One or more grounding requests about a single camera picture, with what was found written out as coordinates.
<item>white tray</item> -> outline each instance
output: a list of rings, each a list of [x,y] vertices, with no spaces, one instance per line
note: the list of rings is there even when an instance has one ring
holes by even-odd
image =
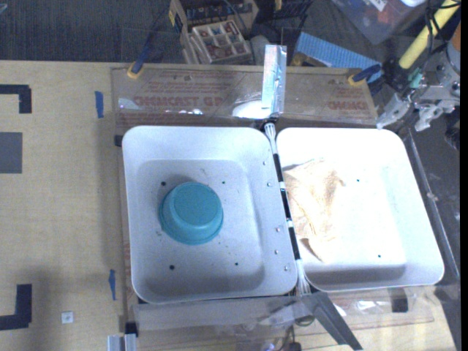
[[[276,141],[283,170],[323,160],[345,183],[333,205],[339,213],[339,254],[322,263],[299,241],[306,276],[317,289],[431,285],[442,278],[439,248],[406,149],[396,134],[288,128]]]
[[[293,249],[265,135],[242,127],[135,127],[122,149],[132,284],[140,298],[240,298],[294,288]],[[157,217],[167,192],[186,181],[210,186],[222,201],[220,233],[199,246],[174,241]]]

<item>blue lid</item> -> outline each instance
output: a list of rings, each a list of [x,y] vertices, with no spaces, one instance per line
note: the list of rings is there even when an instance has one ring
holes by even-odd
[[[221,200],[208,186],[186,182],[165,196],[159,206],[159,220],[162,229],[176,241],[204,244],[221,230]]]

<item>dark floor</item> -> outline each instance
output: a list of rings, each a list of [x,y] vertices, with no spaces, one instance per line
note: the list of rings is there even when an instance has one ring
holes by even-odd
[[[8,4],[3,12],[2,3]],[[131,62],[151,28],[160,33],[160,48],[174,51],[171,43],[176,37],[166,18],[169,3],[170,0],[0,0],[0,60]],[[420,25],[421,20],[416,20],[398,35],[372,45],[330,0],[314,0],[303,31],[385,62],[404,52]],[[180,53],[174,52],[171,61],[181,61]],[[388,100],[388,92],[386,88],[375,96],[376,105]],[[427,172],[427,184],[440,199],[429,209],[433,222],[440,220],[445,228],[442,234],[446,241],[441,242],[441,248],[448,246],[450,250],[443,252],[447,267],[440,295],[460,350],[460,161],[459,151],[444,141],[444,132],[441,118],[434,127],[421,133],[413,131],[413,135]],[[458,285],[458,292],[453,290],[454,284]]]

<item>beige tabletop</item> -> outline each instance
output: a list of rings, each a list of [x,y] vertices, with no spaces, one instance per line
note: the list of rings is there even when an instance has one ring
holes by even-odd
[[[0,174],[0,315],[15,312],[17,284],[32,284],[33,290],[32,323],[0,331],[0,350],[105,350],[107,336],[122,334],[127,303],[114,67],[122,65],[0,62],[0,84],[27,84],[33,100],[33,113],[19,114],[18,96],[0,95],[0,131],[23,133],[23,172]],[[95,91],[104,96],[104,118],[97,118]],[[432,291],[421,298],[431,310],[427,321],[354,330],[364,349],[454,350]],[[68,311],[74,321],[62,324],[61,313]],[[298,341],[303,350],[350,350],[331,346],[326,333]],[[139,340],[138,349],[156,350],[147,343]]]

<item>yellow tube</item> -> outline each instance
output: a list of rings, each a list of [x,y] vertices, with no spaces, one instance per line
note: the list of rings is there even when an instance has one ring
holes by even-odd
[[[447,6],[451,4],[453,4],[452,0],[445,0],[442,6]],[[459,7],[460,6],[437,10],[437,12],[434,15],[434,19],[436,20],[440,28],[444,27],[444,25],[448,22],[450,17],[452,17],[452,15],[456,12],[456,10]],[[432,21],[431,21],[431,25],[432,25],[432,32],[434,33],[434,36],[435,36],[437,33],[437,29],[435,28],[434,23]],[[419,35],[415,38],[413,43],[411,43],[411,45],[408,47],[404,55],[400,58],[400,61],[399,61],[400,67],[402,67],[403,69],[409,69],[415,63],[415,61],[418,59],[421,53],[426,49],[428,37],[429,37],[429,30],[427,26],[425,26],[424,29],[421,30]]]

